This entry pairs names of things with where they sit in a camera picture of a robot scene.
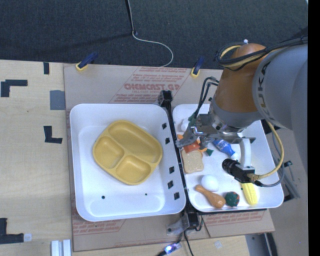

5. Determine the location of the black block with wires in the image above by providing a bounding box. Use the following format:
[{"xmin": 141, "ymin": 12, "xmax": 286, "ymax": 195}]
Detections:
[
  {"xmin": 157, "ymin": 90, "xmax": 174, "ymax": 108},
  {"xmin": 185, "ymin": 210, "xmax": 201, "ymax": 230}
]

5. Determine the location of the brown cardboard board, red print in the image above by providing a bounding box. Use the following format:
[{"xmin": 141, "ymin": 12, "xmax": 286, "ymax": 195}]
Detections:
[{"xmin": 63, "ymin": 63, "xmax": 276, "ymax": 252}]

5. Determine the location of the tan bread slice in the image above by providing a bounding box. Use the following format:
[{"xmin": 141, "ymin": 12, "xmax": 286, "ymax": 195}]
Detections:
[{"xmin": 180, "ymin": 149, "xmax": 205, "ymax": 175}]

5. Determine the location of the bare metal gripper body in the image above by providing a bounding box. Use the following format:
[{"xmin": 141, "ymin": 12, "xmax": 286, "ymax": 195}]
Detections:
[{"xmin": 193, "ymin": 113, "xmax": 247, "ymax": 145}]

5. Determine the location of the blue and white bottle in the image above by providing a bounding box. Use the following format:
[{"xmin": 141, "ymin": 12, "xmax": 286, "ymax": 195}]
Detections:
[{"xmin": 212, "ymin": 139, "xmax": 240, "ymax": 161}]

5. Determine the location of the black cylinder on white bracket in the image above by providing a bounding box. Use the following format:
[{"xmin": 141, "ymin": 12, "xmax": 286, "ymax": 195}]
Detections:
[{"xmin": 221, "ymin": 136, "xmax": 256, "ymax": 184}]

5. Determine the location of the orange carrot with green top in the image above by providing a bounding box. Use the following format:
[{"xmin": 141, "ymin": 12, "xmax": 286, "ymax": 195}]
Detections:
[{"xmin": 199, "ymin": 146, "xmax": 215, "ymax": 157}]

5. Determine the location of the white egg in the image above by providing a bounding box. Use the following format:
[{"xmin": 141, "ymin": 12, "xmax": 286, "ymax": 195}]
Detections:
[{"xmin": 201, "ymin": 174, "xmax": 220, "ymax": 193}]

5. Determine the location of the yellow divided plate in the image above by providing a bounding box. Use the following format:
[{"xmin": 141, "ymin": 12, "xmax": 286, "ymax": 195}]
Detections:
[{"xmin": 92, "ymin": 119, "xmax": 164, "ymax": 186}]

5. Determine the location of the thin black rod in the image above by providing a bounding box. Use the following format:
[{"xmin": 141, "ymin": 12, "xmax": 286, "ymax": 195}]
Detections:
[{"xmin": 165, "ymin": 104, "xmax": 195, "ymax": 218}]

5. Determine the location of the red-orange toy piece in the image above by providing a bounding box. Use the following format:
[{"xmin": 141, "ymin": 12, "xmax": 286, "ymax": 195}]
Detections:
[{"xmin": 182, "ymin": 141, "xmax": 201, "ymax": 154}]

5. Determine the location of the green round toy vegetable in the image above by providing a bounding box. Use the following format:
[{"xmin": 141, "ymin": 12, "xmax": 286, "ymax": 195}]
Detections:
[{"xmin": 224, "ymin": 191, "xmax": 241, "ymax": 208}]

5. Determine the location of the white plastic tray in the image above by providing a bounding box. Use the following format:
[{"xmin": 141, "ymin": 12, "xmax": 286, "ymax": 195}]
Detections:
[
  {"xmin": 171, "ymin": 103, "xmax": 285, "ymax": 213},
  {"xmin": 69, "ymin": 103, "xmax": 187, "ymax": 223}
]

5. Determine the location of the orange chicken drumstick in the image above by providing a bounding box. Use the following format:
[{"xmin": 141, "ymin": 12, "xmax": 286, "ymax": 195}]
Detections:
[{"xmin": 194, "ymin": 184, "xmax": 227, "ymax": 209}]

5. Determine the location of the yellow corn cob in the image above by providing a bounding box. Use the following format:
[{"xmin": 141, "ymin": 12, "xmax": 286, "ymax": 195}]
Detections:
[{"xmin": 240, "ymin": 181, "xmax": 260, "ymax": 206}]

